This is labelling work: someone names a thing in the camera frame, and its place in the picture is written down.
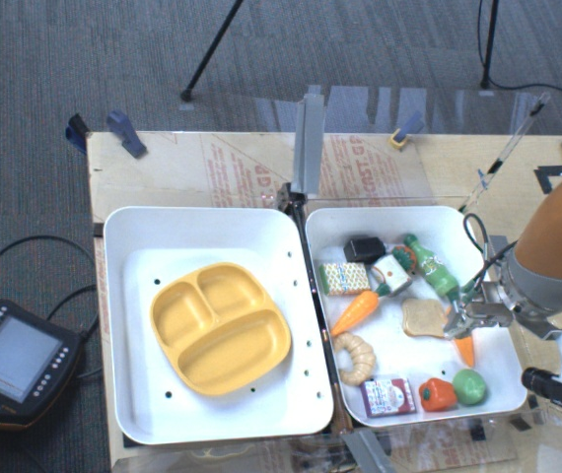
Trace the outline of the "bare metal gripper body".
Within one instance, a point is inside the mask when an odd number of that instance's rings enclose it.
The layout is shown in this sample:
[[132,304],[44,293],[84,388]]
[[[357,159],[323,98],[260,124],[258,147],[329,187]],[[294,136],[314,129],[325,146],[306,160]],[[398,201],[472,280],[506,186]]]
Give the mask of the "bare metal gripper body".
[[515,319],[513,304],[499,282],[474,284],[462,294],[466,327],[509,327]]

